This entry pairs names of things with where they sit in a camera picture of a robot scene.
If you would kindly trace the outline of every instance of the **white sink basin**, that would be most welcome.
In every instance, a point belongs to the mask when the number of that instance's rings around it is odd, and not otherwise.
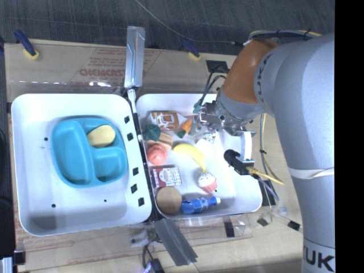
[[[11,107],[19,217],[30,234],[43,236],[137,224],[151,214],[143,161],[128,102],[109,94],[24,94]],[[50,136],[66,119],[98,117],[122,135],[126,174],[90,188],[66,185],[55,169]]]
[[[141,96],[136,102],[136,109],[140,116],[140,128],[142,130],[146,128],[147,117],[152,110],[176,111],[182,116],[193,115],[193,105],[201,96],[202,94],[146,94]],[[215,99],[216,95],[207,94],[204,102],[212,102]],[[168,131],[167,133],[172,135],[174,139],[173,145],[182,142],[195,145],[194,141],[188,136],[180,139],[175,132]],[[180,170],[182,182],[182,185],[173,187],[181,193],[183,199],[190,200],[195,197],[210,198],[217,196],[221,199],[221,203],[210,207],[201,214],[188,215],[183,214],[181,211],[175,214],[164,214],[160,211],[163,216],[180,220],[249,213],[260,208],[263,197],[258,181],[251,176],[237,174],[224,160],[224,152],[226,150],[241,151],[241,140],[239,137],[231,136],[227,132],[222,131],[216,134],[213,144],[200,140],[196,147],[205,154],[206,168],[208,172],[215,175],[218,183],[217,189],[213,193],[206,193],[199,188],[197,178],[201,175],[201,167],[192,158],[170,150],[164,165],[177,166]]]

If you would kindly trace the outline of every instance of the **yellow cable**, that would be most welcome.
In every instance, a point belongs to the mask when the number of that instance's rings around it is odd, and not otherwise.
[[[266,123],[266,113],[264,113],[263,114],[263,122],[262,122],[262,150],[264,150],[264,147],[263,147],[263,143],[264,143],[264,127],[265,127],[265,123]],[[284,185],[284,183],[283,183],[283,181],[281,181],[275,174],[274,174],[274,172],[272,171],[272,169],[271,169],[271,167],[268,165],[268,162],[267,162],[267,160],[266,160],[266,157],[265,157],[265,155],[264,154],[262,154],[262,156],[263,156],[263,161],[264,161],[264,163],[265,163],[265,165],[266,165],[266,167],[267,167],[267,169],[269,170],[269,172],[272,174],[272,176],[270,176],[270,175],[267,175],[267,174],[265,174],[265,173],[263,173],[263,172],[260,172],[260,171],[258,171],[257,169],[257,171],[259,172],[259,173],[256,173],[256,174],[258,174],[258,175],[261,175],[261,176],[264,176],[265,178],[268,178],[268,179],[270,179],[270,180],[272,180],[272,181],[274,181],[274,182],[276,182],[276,183],[278,183],[278,184],[280,184],[280,185]]]
[[[249,33],[249,35],[252,35],[252,34],[254,34],[254,33],[256,33],[256,32],[261,32],[261,31],[264,31],[264,30],[254,30],[254,31],[252,31],[251,33]]]
[[[268,179],[270,179],[270,180],[272,180],[272,181],[274,181],[274,182],[276,182],[276,183],[278,183],[280,185],[284,185],[284,183],[281,180],[279,180],[277,177],[272,177],[270,175],[267,175],[267,174],[259,171],[258,169],[255,169],[252,166],[247,166],[246,169],[248,170],[249,174],[257,174],[257,175],[263,176],[265,178],[268,178]]]
[[[297,30],[300,32],[303,32],[304,34],[307,32],[308,34],[314,35],[314,36],[321,36],[321,34],[318,34],[317,32],[313,32],[313,31],[307,31],[307,30]]]

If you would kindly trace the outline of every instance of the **round brown bun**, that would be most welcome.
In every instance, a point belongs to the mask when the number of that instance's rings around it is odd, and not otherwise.
[[[174,214],[181,209],[182,195],[170,186],[162,187],[155,196],[158,208],[167,214]]]

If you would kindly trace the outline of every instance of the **green toy vegetable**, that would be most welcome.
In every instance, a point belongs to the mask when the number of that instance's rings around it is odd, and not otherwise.
[[[154,140],[155,142],[160,137],[160,127],[158,125],[149,124],[146,126],[145,131],[143,131],[143,139],[144,140]]]

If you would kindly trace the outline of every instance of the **cupcake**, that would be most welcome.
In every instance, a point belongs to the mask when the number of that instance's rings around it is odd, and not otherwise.
[[[209,172],[203,173],[198,178],[198,185],[203,191],[207,193],[214,192],[215,189],[217,188],[216,177]]]

